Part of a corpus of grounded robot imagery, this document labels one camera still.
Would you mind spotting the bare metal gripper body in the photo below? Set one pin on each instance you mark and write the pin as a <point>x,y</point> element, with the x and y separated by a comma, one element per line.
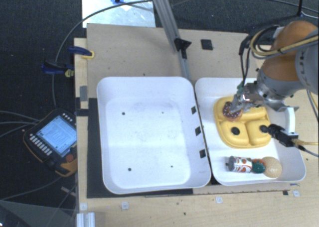
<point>251,95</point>

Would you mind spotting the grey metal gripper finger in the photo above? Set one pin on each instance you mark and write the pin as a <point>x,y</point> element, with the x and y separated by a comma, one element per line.
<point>245,108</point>
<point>235,105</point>

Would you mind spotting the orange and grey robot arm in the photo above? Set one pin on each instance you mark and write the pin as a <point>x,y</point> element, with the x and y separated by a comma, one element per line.
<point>286,66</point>

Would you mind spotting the brown doughnut with sprinkles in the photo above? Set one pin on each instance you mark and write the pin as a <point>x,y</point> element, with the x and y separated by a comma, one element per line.
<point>228,114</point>

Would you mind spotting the yellow divided plate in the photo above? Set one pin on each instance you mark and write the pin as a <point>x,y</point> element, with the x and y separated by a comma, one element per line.
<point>254,131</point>

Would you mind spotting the white and red can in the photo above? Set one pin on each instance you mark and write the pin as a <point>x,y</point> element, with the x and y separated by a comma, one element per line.
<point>240,165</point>

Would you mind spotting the white plastic tray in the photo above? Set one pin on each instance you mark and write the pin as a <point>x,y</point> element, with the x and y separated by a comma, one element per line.
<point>214,161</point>
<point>149,136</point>

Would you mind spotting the green round toy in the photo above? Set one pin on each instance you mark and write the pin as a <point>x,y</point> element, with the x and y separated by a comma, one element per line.
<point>258,166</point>

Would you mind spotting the tan bread roll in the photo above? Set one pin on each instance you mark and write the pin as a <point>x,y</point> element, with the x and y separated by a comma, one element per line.
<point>272,167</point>

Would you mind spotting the black block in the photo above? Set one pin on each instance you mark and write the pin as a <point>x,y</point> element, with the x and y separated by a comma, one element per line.
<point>207,44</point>

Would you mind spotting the brown cardboard board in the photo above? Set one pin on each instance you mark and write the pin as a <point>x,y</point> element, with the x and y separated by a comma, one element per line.
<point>134,51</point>

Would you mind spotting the black cylinder on white bracket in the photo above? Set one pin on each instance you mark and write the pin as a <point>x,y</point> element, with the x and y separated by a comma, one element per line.
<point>279,134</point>

